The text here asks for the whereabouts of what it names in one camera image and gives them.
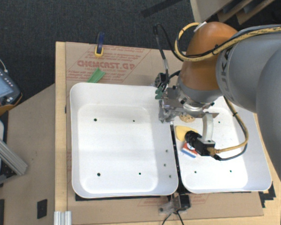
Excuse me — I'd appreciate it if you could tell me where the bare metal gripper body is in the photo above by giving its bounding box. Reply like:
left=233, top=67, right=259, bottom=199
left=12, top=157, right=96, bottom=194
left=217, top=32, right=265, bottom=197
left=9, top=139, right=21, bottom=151
left=158, top=86, right=205, bottom=118

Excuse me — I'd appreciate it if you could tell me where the tan biscuit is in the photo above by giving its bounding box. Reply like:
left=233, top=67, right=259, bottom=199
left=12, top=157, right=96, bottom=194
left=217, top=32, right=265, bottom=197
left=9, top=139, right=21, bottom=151
left=179, top=114, right=196, bottom=124

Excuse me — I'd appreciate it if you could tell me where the pale yellow toy food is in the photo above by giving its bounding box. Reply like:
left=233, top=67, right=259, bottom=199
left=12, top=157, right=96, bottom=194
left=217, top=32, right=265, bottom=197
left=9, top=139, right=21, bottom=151
left=174, top=125, right=199, bottom=143

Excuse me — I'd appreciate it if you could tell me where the red white blue carton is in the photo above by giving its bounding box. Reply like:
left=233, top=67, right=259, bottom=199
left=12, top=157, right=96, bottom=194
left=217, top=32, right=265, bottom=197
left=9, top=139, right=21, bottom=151
left=181, top=142, right=198, bottom=159

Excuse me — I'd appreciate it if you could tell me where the white plastic tray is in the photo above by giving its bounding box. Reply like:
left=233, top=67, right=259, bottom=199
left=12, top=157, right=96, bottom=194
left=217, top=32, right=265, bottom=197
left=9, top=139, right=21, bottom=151
left=64, top=81, right=184, bottom=204
left=166, top=93, right=277, bottom=198

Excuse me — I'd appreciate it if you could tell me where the green plastic strip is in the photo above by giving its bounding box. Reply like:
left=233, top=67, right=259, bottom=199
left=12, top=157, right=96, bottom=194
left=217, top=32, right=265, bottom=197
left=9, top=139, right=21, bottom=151
left=86, top=67, right=106, bottom=84

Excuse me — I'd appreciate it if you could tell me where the brown cardboard board red print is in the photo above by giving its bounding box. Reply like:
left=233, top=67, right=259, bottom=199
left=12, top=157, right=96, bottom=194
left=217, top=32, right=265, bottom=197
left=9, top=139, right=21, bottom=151
left=56, top=41, right=273, bottom=225

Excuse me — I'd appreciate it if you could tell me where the black block with thin wires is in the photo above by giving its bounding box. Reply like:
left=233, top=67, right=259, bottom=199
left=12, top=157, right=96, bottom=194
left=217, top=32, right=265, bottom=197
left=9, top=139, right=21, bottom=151
left=154, top=72, right=169, bottom=88
left=169, top=193, right=193, bottom=215

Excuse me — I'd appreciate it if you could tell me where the black cylinder on white bracket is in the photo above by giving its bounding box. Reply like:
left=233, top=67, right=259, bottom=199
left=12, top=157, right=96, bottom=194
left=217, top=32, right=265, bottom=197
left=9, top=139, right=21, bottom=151
left=183, top=111, right=220, bottom=158

